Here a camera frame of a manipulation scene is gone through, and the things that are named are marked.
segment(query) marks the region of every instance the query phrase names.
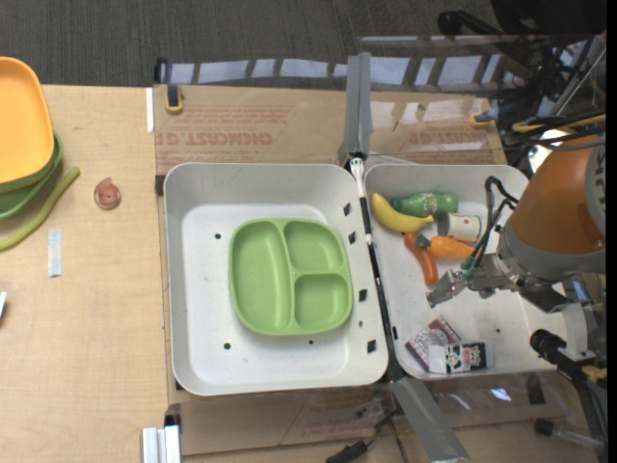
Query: green rubber strap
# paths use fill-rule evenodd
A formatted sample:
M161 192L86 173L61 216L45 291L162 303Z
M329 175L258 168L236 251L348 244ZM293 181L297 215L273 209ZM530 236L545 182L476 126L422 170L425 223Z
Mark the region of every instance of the green rubber strap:
M65 191L70 187L70 185L75 181L75 179L79 177L80 174L81 171L78 167L71 168L70 171L64 176L64 178L60 180L60 183L56 185L54 190L51 191L49 196L47 196L47 199L43 203L42 207L39 209L37 215L30 222L17 230L15 233L13 233L11 236L0 240L0 252L17 245L30 233L36 230L42 224L42 222L47 219L47 216L49 216L51 209L54 205L56 205L56 202L58 202L60 196L65 193Z

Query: green bottle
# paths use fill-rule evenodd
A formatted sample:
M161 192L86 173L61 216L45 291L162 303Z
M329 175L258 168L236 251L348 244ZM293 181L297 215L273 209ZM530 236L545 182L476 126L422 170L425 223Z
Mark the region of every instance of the green bottle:
M424 218L426 216L438 217L444 212L456 212L459 210L459 200L451 192L441 193L418 193L412 196L389 200L390 205L398 212Z

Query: table surface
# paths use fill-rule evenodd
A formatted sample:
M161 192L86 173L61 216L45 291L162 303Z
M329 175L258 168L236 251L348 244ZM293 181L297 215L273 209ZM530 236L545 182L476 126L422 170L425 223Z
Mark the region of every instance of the table surface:
M168 408L155 146L147 90L43 87L65 143L62 172L81 169L47 220L0 253L0 461L135 462L141 430ZM113 210L94 203L111 177ZM49 188L0 222L0 238L36 213ZM47 277L47 233L62 231L62 275ZM576 401L568 411L576 414ZM594 461L584 449L538 438L530 422L456 429L472 461ZM428 461L414 434L410 461ZM343 444L209 454L187 461L324 461ZM364 461L399 461L388 434Z

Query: small cup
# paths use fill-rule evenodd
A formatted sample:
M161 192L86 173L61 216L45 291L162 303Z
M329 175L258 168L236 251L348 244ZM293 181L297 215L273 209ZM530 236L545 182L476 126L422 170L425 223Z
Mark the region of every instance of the small cup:
M478 216L445 212L437 223L439 236L451 236L456 240L475 243L480 238L482 221Z

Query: green divided plate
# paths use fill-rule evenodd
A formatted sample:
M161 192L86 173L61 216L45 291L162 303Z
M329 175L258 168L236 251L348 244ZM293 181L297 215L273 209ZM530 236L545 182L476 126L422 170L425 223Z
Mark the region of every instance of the green divided plate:
M292 336L330 331L352 309L342 242L320 222L266 218L236 229L229 244L233 307L250 330Z
M62 139L57 132L54 132L54 151L52 154L53 164L51 169L41 180L34 185L21 187L4 194L0 194L0 220L9 218L15 215L22 207L24 207L42 187L51 178L62 160L64 145Z

